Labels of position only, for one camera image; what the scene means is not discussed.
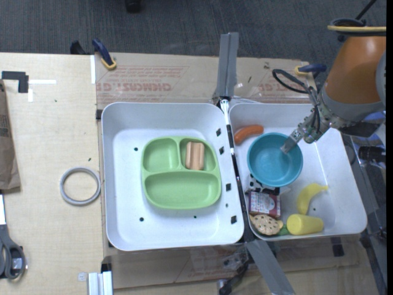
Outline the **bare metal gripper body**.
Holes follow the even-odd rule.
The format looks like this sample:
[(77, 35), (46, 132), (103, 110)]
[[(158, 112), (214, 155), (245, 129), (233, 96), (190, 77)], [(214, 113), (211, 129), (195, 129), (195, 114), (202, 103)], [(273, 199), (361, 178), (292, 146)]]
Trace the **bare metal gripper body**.
[(306, 143), (313, 143), (319, 140), (330, 128), (332, 113), (326, 107), (313, 107), (311, 114), (304, 118), (295, 129), (295, 141), (299, 143), (303, 140)]

